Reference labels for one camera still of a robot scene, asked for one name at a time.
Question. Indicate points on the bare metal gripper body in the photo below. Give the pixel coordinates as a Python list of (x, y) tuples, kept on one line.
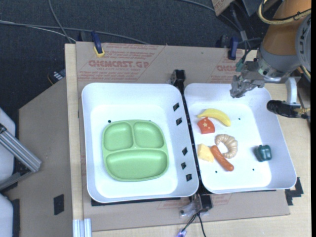
[(254, 73)]

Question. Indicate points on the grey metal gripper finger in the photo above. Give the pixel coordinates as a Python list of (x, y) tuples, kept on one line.
[(235, 89), (247, 87)]

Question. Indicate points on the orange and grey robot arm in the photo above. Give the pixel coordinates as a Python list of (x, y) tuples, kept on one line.
[(281, 36)]

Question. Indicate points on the yellow banana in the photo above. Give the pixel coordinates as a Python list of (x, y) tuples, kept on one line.
[(218, 115)]

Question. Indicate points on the red pizza slice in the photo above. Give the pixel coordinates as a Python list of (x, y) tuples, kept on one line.
[(205, 127)]

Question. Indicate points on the beige croissant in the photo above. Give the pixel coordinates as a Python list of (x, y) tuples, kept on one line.
[(232, 144)]

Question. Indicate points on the green bell pepper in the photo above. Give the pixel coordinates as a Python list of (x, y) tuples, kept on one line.
[(263, 153)]

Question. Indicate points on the orange sausage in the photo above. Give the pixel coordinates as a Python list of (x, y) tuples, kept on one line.
[(222, 159)]

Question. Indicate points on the yellow cheese wedge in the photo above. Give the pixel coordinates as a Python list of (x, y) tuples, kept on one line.
[(205, 154)]

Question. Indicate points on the brown cardboard board red print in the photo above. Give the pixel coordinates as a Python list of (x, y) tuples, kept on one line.
[(153, 58)]

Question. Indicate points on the white plastic tray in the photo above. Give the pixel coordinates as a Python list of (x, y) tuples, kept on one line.
[(249, 179), (138, 97)]

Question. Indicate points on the green divided plate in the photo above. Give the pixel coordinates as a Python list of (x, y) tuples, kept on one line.
[(135, 159)]

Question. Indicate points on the black cylinder on white bracket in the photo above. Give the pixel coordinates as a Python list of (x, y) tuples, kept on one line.
[(281, 107)]

